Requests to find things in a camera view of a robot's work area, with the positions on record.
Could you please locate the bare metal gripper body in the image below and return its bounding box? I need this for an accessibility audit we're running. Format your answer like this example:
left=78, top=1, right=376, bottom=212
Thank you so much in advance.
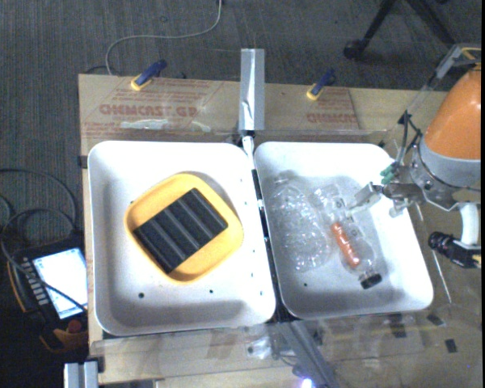
left=381, top=166, right=482, bottom=212

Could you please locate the clear plastic bottle black cap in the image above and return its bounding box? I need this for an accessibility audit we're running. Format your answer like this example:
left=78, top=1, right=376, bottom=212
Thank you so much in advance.
left=311, top=183, right=386, bottom=291

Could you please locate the white plastic tray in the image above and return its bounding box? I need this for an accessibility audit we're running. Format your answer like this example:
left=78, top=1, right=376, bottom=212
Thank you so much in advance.
left=86, top=140, right=277, bottom=337
left=252, top=141, right=435, bottom=321

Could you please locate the yellow plate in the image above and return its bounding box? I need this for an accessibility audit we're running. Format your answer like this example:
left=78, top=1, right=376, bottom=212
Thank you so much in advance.
left=123, top=172, right=245, bottom=285

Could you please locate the brown cardboard board red print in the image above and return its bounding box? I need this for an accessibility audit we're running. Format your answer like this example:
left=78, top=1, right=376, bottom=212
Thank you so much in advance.
left=77, top=73, right=482, bottom=386

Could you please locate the black cylinder on white bracket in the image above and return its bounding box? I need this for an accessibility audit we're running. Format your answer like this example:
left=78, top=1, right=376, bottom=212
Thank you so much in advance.
left=428, top=202, right=482, bottom=270

